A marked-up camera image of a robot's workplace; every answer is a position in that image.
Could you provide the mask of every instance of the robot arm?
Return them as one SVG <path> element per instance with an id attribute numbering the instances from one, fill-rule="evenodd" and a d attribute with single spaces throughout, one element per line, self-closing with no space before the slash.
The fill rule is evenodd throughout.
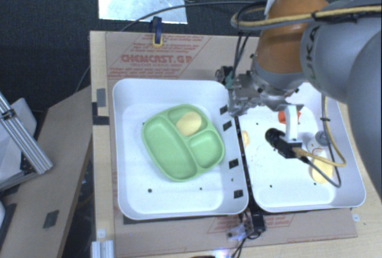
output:
<path id="1" fill-rule="evenodd" d="M 381 0 L 276 0 L 268 19 L 379 5 Z M 218 71 L 225 78 L 226 68 Z M 381 14 L 327 17 L 261 32 L 251 69 L 226 87 L 229 112 L 243 115 L 267 106 L 284 111 L 286 98 L 309 81 L 318 91 L 349 108 L 361 157 L 381 196 Z"/>

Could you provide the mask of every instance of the green plate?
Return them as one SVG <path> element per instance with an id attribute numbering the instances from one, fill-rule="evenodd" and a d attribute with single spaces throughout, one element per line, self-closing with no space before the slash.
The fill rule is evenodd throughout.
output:
<path id="1" fill-rule="evenodd" d="M 194 135 L 186 137 L 175 124 L 188 112 L 198 113 L 202 124 Z M 178 105 L 152 116 L 143 125 L 142 139 L 155 164 L 176 182 L 194 179 L 212 169 L 225 154 L 215 126 L 192 105 Z"/>

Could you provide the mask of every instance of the table surface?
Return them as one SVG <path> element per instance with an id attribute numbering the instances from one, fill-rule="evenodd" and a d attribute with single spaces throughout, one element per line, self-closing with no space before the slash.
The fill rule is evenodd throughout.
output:
<path id="1" fill-rule="evenodd" d="M 92 102 L 97 102 L 98 87 L 106 87 L 106 48 L 104 32 L 91 32 L 91 76 Z M 340 105 L 344 123 L 348 130 L 350 143 L 358 162 L 363 183 L 366 189 L 366 200 L 363 205 L 353 209 L 352 213 L 359 216 L 356 222 L 357 238 L 335 239 L 328 241 L 303 242 L 282 245 L 267 245 L 244 248 L 243 257 L 380 257 L 382 252 L 382 202 L 372 185 L 362 160 L 357 151 L 348 120 L 347 107 Z M 98 107 L 98 116 L 108 116 L 108 104 Z M 106 229 L 105 236 L 97 236 L 98 241 L 114 239 L 114 221 L 109 218 L 113 214 L 111 164 L 110 164 L 110 135 L 107 126 L 93 127 L 94 144 L 94 174 L 98 180 L 95 187 L 95 221 L 97 227 Z M 191 258 L 196 256 L 227 257 L 233 250 L 203 251 L 194 253 L 166 254 L 146 256 L 146 258 Z"/>

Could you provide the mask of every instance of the white tray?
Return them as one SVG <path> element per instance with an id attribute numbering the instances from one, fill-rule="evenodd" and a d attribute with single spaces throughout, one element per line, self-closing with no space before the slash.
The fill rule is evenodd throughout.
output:
<path id="1" fill-rule="evenodd" d="M 118 202 L 130 219 L 238 214 L 248 204 L 235 122 L 220 108 L 227 91 L 214 81 L 123 79 L 114 86 Z M 150 158 L 141 139 L 148 118 L 175 105 L 202 110 L 223 139 L 226 154 L 211 171 L 188 182 L 168 179 Z M 223 124 L 232 126 L 223 131 Z M 238 166 L 229 168 L 237 159 Z"/>
<path id="2" fill-rule="evenodd" d="M 289 102 L 304 104 L 298 126 L 298 138 L 306 143 L 310 136 L 322 130 L 321 95 L 310 84 L 304 83 L 300 91 L 289 98 Z M 272 127 L 285 132 L 285 124 L 279 123 L 278 113 L 266 107 L 256 107 L 240 117 L 241 129 L 248 132 L 250 139 L 245 153 L 252 190 L 257 204 L 262 209 L 279 213 L 355 207 L 364 202 L 366 194 L 361 175 L 338 104 L 331 99 L 328 99 L 328 116 L 335 141 L 347 161 L 346 167 L 338 168 L 341 188 L 335 188 L 329 183 L 315 184 L 307 164 L 297 159 L 285 159 L 273 150 L 265 139 L 265 133 Z M 338 182 L 335 173 L 333 181 Z"/>

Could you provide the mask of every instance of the blue clip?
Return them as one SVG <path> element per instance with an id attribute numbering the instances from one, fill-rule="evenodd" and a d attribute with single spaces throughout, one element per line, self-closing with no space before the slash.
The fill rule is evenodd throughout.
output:
<path id="1" fill-rule="evenodd" d="M 162 37 L 162 18 L 154 16 L 150 21 L 149 32 L 155 33 L 153 36 L 153 46 L 161 47 L 163 45 Z"/>

